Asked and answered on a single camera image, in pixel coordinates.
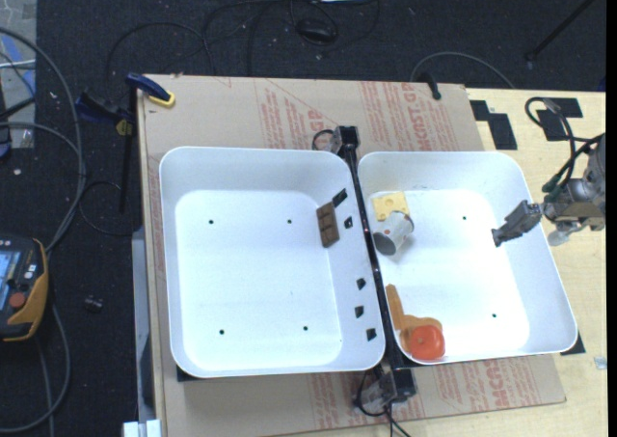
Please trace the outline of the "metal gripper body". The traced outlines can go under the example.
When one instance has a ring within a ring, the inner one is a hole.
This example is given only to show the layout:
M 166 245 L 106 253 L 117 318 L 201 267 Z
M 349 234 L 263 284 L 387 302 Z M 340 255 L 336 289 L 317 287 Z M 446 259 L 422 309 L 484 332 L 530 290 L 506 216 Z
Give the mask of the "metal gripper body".
M 605 180 L 573 178 L 566 184 L 550 181 L 542 187 L 545 193 L 545 216 L 557 228 L 578 230 L 588 227 L 601 231 L 605 226 Z

